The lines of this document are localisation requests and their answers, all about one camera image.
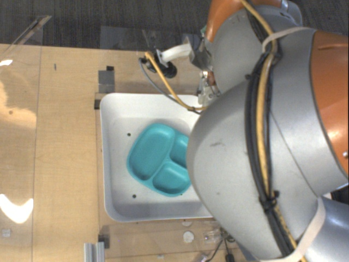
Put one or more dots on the white plastic tray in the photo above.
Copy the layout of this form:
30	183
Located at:
120	173

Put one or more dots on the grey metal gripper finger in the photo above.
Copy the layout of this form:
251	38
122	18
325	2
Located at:
203	91
213	84

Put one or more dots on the black cylinder on white bracket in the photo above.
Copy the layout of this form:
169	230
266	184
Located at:
169	64

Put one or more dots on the teal divided plate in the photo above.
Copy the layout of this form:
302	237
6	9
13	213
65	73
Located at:
152	157

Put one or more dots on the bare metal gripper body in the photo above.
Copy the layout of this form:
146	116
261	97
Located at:
201	55

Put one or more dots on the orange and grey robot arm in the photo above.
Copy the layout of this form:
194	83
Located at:
234	157

